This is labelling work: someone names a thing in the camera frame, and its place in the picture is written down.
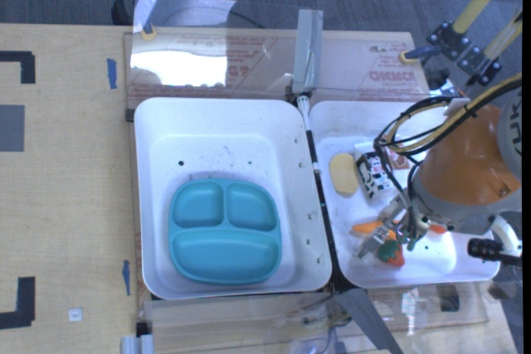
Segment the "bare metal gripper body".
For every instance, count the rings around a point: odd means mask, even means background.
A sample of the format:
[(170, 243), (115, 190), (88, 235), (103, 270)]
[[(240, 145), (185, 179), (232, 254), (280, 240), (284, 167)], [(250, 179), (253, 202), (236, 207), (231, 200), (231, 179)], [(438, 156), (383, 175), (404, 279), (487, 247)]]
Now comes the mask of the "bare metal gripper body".
[(430, 229), (431, 220), (428, 216), (418, 214), (409, 207), (396, 227), (398, 241), (419, 241)]

